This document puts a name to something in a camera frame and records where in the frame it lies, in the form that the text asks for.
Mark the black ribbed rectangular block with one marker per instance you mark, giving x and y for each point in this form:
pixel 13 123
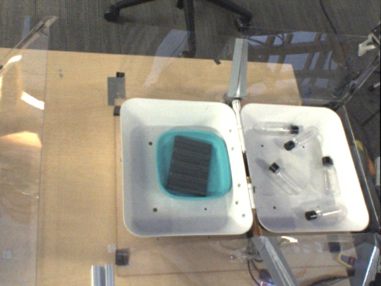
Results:
pixel 189 165

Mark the teal plastic bowl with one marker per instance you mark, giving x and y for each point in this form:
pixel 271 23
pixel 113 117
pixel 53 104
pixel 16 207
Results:
pixel 221 165

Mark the thin black and white rod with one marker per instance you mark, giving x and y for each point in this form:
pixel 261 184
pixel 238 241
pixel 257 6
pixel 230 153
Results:
pixel 241 139

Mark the white plastic tray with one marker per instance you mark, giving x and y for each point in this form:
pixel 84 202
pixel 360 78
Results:
pixel 297 165
pixel 140 171

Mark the clear plastic bottle black cap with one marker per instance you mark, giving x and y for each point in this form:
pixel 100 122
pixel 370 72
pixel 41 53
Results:
pixel 274 167
pixel 293 129
pixel 289 145
pixel 310 215
pixel 327 160

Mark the black office chair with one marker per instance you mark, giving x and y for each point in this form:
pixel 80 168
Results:
pixel 189 13

